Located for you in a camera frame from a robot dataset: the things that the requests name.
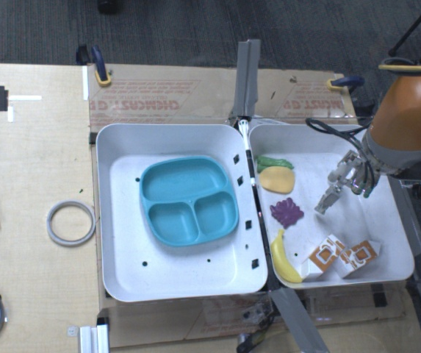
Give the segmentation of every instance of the small carton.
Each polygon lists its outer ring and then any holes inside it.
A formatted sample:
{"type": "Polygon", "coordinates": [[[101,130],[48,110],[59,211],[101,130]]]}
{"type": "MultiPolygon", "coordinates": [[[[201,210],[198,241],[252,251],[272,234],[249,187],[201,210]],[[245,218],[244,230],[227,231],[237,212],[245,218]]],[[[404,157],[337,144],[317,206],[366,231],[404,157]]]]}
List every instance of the small carton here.
{"type": "Polygon", "coordinates": [[[307,260],[301,264],[301,278],[304,280],[316,279],[334,263],[336,258],[345,249],[345,245],[330,234],[312,252],[307,260]]]}
{"type": "Polygon", "coordinates": [[[341,253],[333,268],[341,278],[344,278],[374,260],[380,254],[380,246],[379,242],[363,240],[341,253]]]}

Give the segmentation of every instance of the gray carpet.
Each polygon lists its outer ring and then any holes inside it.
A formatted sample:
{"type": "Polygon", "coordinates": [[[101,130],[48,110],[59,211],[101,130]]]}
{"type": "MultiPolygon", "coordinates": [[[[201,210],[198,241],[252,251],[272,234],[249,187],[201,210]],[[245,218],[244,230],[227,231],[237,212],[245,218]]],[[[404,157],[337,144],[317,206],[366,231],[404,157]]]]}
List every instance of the gray carpet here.
{"type": "MultiPolygon", "coordinates": [[[[234,67],[237,42],[262,40],[261,68],[359,75],[356,107],[394,79],[377,66],[421,14],[421,0],[0,0],[0,63],[75,64],[80,43],[108,63],[234,67]]],[[[398,52],[421,57],[421,24],[398,52]]]]}

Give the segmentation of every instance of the toy banana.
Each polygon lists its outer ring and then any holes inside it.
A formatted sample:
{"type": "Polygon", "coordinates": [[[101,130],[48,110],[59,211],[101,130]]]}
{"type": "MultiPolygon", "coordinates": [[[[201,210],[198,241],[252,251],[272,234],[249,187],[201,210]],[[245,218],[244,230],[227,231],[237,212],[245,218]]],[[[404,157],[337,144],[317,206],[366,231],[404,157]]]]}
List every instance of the toy banana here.
{"type": "Polygon", "coordinates": [[[290,264],[285,255],[284,242],[282,236],[284,230],[278,231],[276,239],[270,244],[270,251],[272,253],[272,261],[277,274],[288,282],[302,282],[300,274],[290,264]]]}

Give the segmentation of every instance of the yellow clamp pad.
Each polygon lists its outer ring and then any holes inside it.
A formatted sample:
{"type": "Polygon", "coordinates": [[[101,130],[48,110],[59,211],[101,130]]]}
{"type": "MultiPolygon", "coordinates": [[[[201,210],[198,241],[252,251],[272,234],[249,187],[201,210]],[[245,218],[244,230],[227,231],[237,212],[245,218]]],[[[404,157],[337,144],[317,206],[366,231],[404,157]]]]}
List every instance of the yellow clamp pad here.
{"type": "Polygon", "coordinates": [[[331,81],[336,81],[336,79],[329,79],[326,81],[326,86],[330,91],[341,91],[343,89],[344,86],[333,86],[331,81]]]}
{"type": "Polygon", "coordinates": [[[98,81],[99,86],[104,87],[109,86],[111,84],[112,80],[110,79],[109,72],[106,72],[107,79],[105,81],[101,80],[101,77],[99,76],[99,73],[97,71],[94,74],[96,75],[96,80],[98,81]]]}

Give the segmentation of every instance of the wooden table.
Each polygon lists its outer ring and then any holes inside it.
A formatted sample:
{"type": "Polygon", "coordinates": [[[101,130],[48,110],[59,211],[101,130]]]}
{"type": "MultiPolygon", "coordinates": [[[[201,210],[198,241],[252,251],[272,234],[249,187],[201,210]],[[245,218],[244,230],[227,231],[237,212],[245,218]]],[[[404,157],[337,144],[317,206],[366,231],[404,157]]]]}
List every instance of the wooden table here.
{"type": "MultiPolygon", "coordinates": [[[[0,85],[10,96],[14,121],[0,113],[0,294],[8,322],[0,352],[77,352],[74,327],[95,326],[99,312],[95,239],[66,248],[46,231],[46,217],[58,201],[93,200],[88,137],[89,104],[83,68],[0,64],[0,85]]],[[[54,219],[70,238],[88,228],[81,212],[65,209],[54,219]]],[[[411,299],[402,295],[402,318],[320,329],[333,352],[421,352],[421,331],[411,299]]],[[[135,346],[120,352],[235,352],[235,337],[135,346]]],[[[298,348],[289,333],[269,339],[258,352],[298,348]]]]}

